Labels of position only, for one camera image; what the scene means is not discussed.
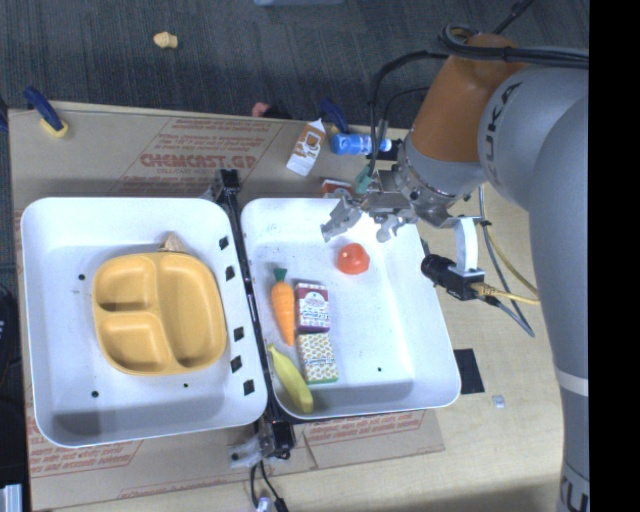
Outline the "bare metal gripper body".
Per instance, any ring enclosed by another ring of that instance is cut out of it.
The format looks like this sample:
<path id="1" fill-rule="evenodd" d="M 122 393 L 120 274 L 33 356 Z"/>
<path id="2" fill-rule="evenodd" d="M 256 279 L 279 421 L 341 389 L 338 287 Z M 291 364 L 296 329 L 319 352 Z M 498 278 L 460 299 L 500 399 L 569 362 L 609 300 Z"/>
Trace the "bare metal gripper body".
<path id="1" fill-rule="evenodd" d="M 361 207 L 372 217 L 393 215 L 405 223 L 423 220 L 440 226 L 450 217 L 448 209 L 456 201 L 455 195 L 436 189 L 415 171 L 393 167 L 374 173 Z"/>

